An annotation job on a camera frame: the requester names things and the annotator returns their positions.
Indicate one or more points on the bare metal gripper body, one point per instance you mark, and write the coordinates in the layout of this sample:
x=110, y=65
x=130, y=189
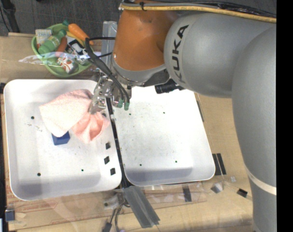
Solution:
x=107, y=89

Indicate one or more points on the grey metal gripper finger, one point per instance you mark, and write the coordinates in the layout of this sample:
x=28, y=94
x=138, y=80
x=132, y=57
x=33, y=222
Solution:
x=101, y=104
x=92, y=107

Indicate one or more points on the pink cloth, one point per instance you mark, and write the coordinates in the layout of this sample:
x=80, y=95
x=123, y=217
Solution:
x=64, y=110

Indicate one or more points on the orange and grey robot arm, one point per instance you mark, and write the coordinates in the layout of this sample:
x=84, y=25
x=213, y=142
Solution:
x=209, y=57

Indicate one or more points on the blue cube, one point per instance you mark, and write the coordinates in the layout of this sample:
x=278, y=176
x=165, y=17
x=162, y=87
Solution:
x=61, y=139

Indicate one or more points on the white can with red print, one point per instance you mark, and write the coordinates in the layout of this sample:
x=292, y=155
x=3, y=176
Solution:
x=67, y=63

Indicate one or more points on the black and white packet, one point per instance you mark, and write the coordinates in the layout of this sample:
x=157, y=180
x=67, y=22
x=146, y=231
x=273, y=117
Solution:
x=76, y=49

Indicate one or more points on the green bowl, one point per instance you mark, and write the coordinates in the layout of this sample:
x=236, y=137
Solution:
x=55, y=71

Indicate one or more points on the yellow banana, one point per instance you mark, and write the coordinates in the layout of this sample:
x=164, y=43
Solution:
x=74, y=38

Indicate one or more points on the red sausage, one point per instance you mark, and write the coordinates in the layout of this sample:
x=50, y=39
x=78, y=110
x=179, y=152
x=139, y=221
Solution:
x=62, y=45

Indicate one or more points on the orange carrot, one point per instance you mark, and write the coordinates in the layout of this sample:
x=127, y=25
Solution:
x=77, y=32

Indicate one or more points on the white plastic tray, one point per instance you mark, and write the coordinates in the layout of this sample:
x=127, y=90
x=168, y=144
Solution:
x=54, y=168
x=161, y=139

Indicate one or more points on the green bottle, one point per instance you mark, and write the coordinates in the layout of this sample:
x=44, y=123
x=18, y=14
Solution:
x=49, y=45

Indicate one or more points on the white carton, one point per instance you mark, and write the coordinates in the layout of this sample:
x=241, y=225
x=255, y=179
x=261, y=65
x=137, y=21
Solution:
x=42, y=35

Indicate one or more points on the brown cardboard board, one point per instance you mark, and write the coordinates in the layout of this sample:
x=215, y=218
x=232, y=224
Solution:
x=228, y=134

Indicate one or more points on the black cylinder on white bracket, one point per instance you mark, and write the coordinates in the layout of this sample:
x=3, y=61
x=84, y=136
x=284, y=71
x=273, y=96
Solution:
x=166, y=87

